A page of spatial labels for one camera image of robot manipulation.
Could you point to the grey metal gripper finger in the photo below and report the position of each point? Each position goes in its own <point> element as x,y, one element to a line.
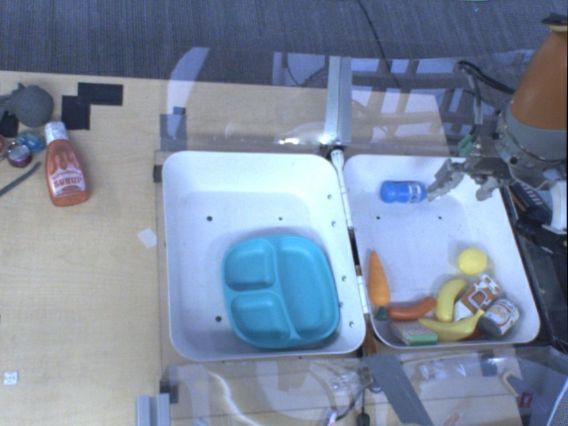
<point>444,180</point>
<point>489,189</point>

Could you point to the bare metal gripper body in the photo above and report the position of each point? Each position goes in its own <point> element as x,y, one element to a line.
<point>488,163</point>

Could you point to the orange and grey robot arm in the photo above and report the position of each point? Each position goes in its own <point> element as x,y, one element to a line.
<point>543,87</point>

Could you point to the blue plastic bottle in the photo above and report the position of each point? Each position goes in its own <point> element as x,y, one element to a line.
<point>401,191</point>

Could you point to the white plastic tray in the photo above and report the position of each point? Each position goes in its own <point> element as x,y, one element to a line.
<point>412,233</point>
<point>248,193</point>

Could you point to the yellow ball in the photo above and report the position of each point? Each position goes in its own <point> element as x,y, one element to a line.
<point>472,261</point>

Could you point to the yellow banana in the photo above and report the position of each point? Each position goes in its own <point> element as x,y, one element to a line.
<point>452,330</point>
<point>449,297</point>

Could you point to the orange carrot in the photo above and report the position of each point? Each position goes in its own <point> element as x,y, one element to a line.
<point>378,282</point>

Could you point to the orange and white can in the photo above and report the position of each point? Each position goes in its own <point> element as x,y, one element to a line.
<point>503,317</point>

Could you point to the orange sausage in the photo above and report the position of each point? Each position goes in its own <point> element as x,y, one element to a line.
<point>410,310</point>

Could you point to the blue divided plate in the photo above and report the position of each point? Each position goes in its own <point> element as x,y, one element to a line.
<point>284,291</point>

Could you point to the orange syrup bottle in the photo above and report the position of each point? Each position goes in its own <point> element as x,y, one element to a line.
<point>66,171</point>

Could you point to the small blue round object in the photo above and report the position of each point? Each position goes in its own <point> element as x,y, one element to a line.
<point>32,140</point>

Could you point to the grey ball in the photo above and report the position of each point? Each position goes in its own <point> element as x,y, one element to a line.
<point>32,105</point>

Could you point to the small purple can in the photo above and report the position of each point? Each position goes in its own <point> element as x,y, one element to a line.
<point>19,156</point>

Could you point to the grey flat strip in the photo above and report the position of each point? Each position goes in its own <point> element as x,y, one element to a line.
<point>18,180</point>

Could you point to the black cylinder on white bracket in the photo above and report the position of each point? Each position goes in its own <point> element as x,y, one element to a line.
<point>532,204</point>

